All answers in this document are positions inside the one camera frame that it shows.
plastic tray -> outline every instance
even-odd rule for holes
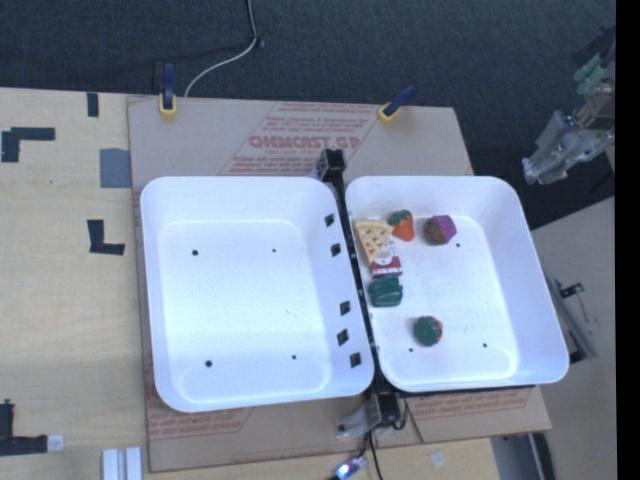
[[[355,395],[373,362],[331,190],[167,177],[142,192],[154,375],[184,412]]]
[[[568,368],[564,338],[515,191],[491,177],[363,177],[346,193],[350,218],[414,216],[416,237],[395,239],[399,306],[369,306],[383,374],[409,392],[555,382]],[[457,234],[429,245],[421,230],[450,215]],[[371,282],[361,261],[365,286]],[[432,347],[413,336],[421,316],[443,323]]]

toy food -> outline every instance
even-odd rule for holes
[[[443,245],[449,242],[458,232],[453,219],[449,215],[436,215],[424,223],[424,236],[432,245]]]
[[[353,221],[353,228],[360,242],[360,250],[367,260],[367,265],[370,265],[391,236],[393,226],[383,220],[358,219]]]
[[[413,326],[413,335],[425,347],[432,347],[442,339],[442,322],[432,316],[421,316]]]
[[[397,306],[402,300],[402,286],[396,276],[374,279],[367,291],[371,298],[371,305],[375,307]]]
[[[369,271],[374,278],[402,274],[402,264],[393,240],[387,240],[382,244],[378,257],[369,265]]]
[[[391,214],[387,223],[393,226],[393,236],[405,242],[410,242],[415,236],[413,231],[413,215],[409,210],[400,210]]]

toy pizza slice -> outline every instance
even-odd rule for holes
[[[358,219],[353,221],[353,229],[360,242],[360,250],[370,265],[380,254],[380,249],[393,232],[393,226],[382,220]]]

toy pepper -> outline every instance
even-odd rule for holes
[[[402,300],[402,286],[396,276],[386,276],[371,282],[369,288],[371,305],[375,307],[397,306]]]

white cable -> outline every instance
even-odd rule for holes
[[[254,46],[256,45],[256,43],[258,42],[258,32],[256,29],[256,24],[255,21],[253,19],[253,9],[252,9],[252,5],[251,5],[251,0],[247,0],[247,9],[249,10],[249,21],[251,22],[251,31],[253,32],[253,40],[251,41],[251,44],[245,48],[245,50],[242,53],[239,53],[238,55],[236,55],[235,57],[232,57],[230,59],[227,59],[225,61],[219,62],[218,64],[214,64],[213,66],[209,66],[207,69],[205,69],[204,71],[202,71],[198,76],[196,76],[191,83],[189,83],[189,85],[187,86],[187,90],[184,91],[184,97],[187,98],[189,96],[189,92],[191,92],[191,89],[193,88],[193,86],[196,84],[196,82],[198,82],[198,80],[200,80],[203,76],[211,73],[212,71],[226,65],[226,64],[230,64],[231,62],[234,62],[242,57],[244,57],[247,53],[249,53],[251,50],[253,50]]]

